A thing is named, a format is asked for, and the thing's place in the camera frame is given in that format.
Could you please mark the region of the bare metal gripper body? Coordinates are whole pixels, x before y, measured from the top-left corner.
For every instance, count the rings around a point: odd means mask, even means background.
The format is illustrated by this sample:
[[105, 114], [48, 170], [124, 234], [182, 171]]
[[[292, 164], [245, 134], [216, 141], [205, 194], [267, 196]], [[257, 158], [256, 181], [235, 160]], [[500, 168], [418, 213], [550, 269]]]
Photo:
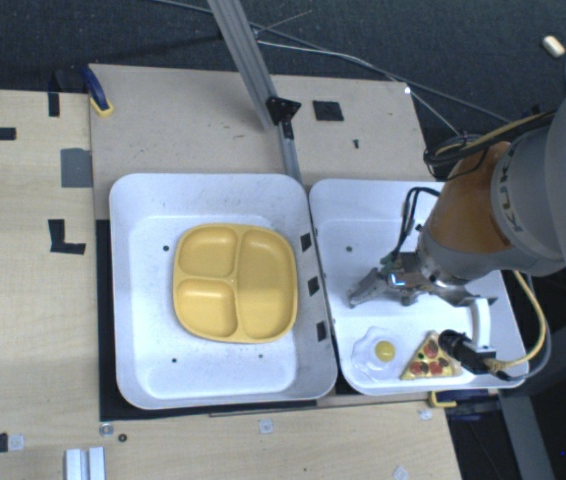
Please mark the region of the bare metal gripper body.
[[444, 270], [427, 253], [390, 252], [381, 259], [387, 292], [399, 298], [403, 290], [422, 290], [446, 302], [466, 301], [466, 281]]

